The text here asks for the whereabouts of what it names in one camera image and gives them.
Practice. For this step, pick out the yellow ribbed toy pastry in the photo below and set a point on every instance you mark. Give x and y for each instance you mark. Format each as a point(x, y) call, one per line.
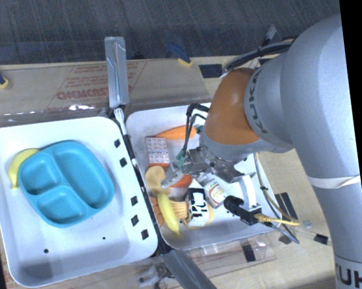
point(181, 208)

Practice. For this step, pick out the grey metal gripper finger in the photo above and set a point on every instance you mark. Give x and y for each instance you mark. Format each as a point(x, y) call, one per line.
point(175, 168)
point(169, 180)

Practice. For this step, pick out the white plastic tray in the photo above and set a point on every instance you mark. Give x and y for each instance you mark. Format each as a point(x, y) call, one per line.
point(230, 229)
point(82, 250)

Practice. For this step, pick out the yellow banana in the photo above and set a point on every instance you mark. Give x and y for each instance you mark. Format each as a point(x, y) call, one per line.
point(168, 214)
point(16, 165)

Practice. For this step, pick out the orange toy food piece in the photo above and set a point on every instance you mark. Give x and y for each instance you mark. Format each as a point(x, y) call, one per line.
point(156, 210)

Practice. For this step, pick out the blue divided plate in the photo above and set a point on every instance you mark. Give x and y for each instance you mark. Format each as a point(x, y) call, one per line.
point(67, 180)

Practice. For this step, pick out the black and white carton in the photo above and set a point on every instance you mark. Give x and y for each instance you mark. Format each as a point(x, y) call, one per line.
point(198, 208)

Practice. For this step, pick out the brown cardboard board red print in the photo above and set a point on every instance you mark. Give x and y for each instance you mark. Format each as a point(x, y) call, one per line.
point(47, 91)

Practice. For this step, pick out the white bottle with orange label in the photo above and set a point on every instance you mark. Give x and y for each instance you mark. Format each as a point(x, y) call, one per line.
point(215, 192)

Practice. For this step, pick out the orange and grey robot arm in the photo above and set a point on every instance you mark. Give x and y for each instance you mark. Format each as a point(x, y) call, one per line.
point(296, 100)

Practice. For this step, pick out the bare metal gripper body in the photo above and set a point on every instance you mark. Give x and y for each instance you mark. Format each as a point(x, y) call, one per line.
point(203, 162)

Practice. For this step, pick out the orange rounded toy food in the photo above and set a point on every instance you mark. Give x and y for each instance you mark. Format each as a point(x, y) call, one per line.
point(184, 182)

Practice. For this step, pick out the orange carrot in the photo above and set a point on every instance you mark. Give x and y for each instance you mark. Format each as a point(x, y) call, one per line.
point(174, 133)

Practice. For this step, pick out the orange and white carton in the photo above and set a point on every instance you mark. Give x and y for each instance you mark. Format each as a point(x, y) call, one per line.
point(157, 150)

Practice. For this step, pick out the pale yellow toy bread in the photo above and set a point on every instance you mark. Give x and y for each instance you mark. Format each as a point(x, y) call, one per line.
point(155, 178)

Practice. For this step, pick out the black cylinder on white bracket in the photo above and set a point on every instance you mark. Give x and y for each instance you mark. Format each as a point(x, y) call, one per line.
point(241, 210)

